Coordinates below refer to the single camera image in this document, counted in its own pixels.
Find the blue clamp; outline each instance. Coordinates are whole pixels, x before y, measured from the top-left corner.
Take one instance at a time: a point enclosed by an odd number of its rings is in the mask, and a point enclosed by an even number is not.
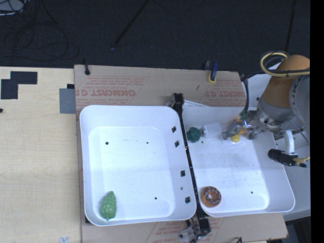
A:
[[[216,73],[218,70],[218,64],[216,61],[213,62],[212,72],[208,76],[208,82],[211,84],[216,83]]]

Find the donut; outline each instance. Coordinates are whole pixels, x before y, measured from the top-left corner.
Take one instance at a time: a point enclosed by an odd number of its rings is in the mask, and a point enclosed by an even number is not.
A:
[[[209,208],[217,206],[221,199],[221,193],[213,186],[204,187],[200,193],[201,202]]]

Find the white plastic tray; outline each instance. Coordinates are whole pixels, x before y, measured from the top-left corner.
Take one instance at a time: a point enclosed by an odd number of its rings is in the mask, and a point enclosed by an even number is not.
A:
[[[241,107],[187,107],[183,120],[190,127],[219,122],[226,131],[231,121],[239,117]],[[295,198],[282,164],[271,160],[268,150],[276,148],[270,132],[254,140],[244,135],[237,144],[217,138],[188,142],[199,193],[206,186],[216,187],[221,202],[212,208],[201,204],[213,217],[244,214],[288,212]]]
[[[196,211],[178,114],[166,106],[91,105],[80,113],[85,214],[97,226],[186,220]],[[114,191],[116,216],[99,213]]]

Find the cardboard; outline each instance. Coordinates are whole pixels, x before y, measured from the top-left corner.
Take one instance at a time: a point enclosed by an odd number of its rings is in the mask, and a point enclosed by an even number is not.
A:
[[[178,232],[185,221],[150,222],[99,227],[86,222],[80,143],[79,114],[92,104],[102,105],[166,105],[173,93],[182,93],[193,104],[207,106],[239,106],[246,103],[245,92],[237,72],[218,71],[216,83],[208,82],[209,71],[156,69],[114,66],[74,67],[75,102],[78,138],[80,204],[84,243],[180,242]],[[244,242],[287,237],[282,214],[244,215],[226,218],[209,217],[212,232],[199,242]]]

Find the black pole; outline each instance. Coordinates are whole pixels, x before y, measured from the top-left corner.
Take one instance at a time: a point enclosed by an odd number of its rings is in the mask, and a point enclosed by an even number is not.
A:
[[[135,22],[135,20],[137,19],[137,17],[141,14],[141,12],[144,10],[144,8],[147,6],[148,2],[150,2],[150,0],[145,0],[145,2],[142,4],[141,8],[138,10],[138,12],[132,17],[132,19],[130,20],[130,22],[127,24],[127,26],[125,27],[125,29],[121,32],[121,34],[118,36],[118,38],[114,41],[114,43],[111,45],[111,50],[113,51],[117,44],[119,43],[119,41],[122,39],[122,37],[126,34],[126,32],[129,30],[129,28],[132,26],[132,24]]]
[[[293,5],[292,5],[292,14],[290,16],[290,23],[289,23],[289,29],[288,29],[288,36],[287,36],[287,40],[286,40],[286,47],[285,47],[285,51],[288,52],[288,47],[289,47],[289,43],[290,43],[290,37],[292,34],[292,29],[293,29],[293,24],[294,24],[294,17],[295,17],[295,9],[296,9],[296,4],[297,4],[297,0],[293,0]]]

